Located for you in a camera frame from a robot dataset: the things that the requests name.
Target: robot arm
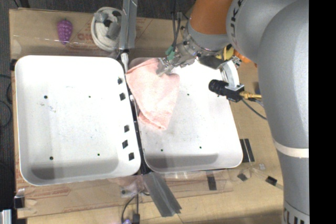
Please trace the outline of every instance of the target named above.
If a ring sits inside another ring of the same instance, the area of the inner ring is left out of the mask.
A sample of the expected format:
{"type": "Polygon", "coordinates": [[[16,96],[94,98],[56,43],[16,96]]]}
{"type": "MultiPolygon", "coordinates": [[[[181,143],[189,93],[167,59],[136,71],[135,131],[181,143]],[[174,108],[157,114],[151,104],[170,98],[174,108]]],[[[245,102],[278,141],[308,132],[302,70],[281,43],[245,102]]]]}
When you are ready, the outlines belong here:
{"type": "Polygon", "coordinates": [[[310,222],[308,10],[309,0],[196,0],[183,41],[173,57],[161,59],[157,71],[169,73],[197,59],[228,73],[227,63],[215,57],[228,44],[258,64],[284,178],[282,223],[310,222]]]}

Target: coiled white cable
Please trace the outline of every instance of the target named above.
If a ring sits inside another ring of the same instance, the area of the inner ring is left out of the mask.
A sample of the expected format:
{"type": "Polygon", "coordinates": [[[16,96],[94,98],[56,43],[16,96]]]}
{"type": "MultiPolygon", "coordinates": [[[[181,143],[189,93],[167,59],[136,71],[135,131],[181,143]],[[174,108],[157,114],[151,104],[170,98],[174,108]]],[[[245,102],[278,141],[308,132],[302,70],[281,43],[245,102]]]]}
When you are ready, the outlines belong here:
{"type": "MultiPolygon", "coordinates": [[[[98,12],[103,12],[108,14],[108,19],[112,22],[117,22],[117,17],[115,17],[112,13],[114,11],[119,12],[122,14],[122,11],[116,8],[111,7],[102,7],[98,12]]],[[[91,22],[91,35],[94,43],[102,50],[113,52],[118,50],[119,47],[119,36],[116,38],[116,40],[112,40],[106,36],[108,27],[104,25],[104,23],[97,22],[95,17],[93,17],[91,22]]]]}

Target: pink cloth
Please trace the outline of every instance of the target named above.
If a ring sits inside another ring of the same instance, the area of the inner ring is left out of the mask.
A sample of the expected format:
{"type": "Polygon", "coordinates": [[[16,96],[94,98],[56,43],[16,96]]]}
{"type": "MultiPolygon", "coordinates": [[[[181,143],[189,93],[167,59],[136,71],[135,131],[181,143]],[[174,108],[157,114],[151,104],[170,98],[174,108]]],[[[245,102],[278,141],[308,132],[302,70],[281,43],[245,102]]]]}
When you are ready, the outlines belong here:
{"type": "Polygon", "coordinates": [[[126,73],[126,81],[140,108],[139,120],[166,130],[176,104],[180,76],[158,76],[159,60],[147,60],[126,73]]]}

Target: white plastic tray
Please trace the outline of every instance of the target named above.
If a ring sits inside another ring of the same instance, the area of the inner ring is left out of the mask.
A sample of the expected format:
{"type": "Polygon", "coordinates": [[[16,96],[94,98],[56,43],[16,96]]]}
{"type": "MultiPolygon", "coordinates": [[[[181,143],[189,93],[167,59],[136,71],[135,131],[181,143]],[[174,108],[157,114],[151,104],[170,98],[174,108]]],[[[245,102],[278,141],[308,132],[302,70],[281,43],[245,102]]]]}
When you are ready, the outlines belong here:
{"type": "Polygon", "coordinates": [[[15,76],[20,170],[27,182],[49,185],[138,171],[127,85],[116,60],[26,56],[15,76]]]}
{"type": "Polygon", "coordinates": [[[196,61],[173,72],[180,75],[180,92],[168,129],[140,122],[149,168],[174,173],[238,166],[243,151],[229,101],[208,89],[212,79],[221,80],[220,71],[196,61]]]}

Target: purple object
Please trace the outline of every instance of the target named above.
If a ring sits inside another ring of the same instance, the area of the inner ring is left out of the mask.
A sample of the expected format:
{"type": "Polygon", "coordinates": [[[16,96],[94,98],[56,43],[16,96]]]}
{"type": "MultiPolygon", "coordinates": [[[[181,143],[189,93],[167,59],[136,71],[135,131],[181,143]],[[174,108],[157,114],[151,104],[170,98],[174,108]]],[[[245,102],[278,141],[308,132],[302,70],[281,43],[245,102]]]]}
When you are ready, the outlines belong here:
{"type": "Polygon", "coordinates": [[[65,45],[72,34],[72,23],[69,20],[61,20],[57,24],[58,39],[65,45]]]}

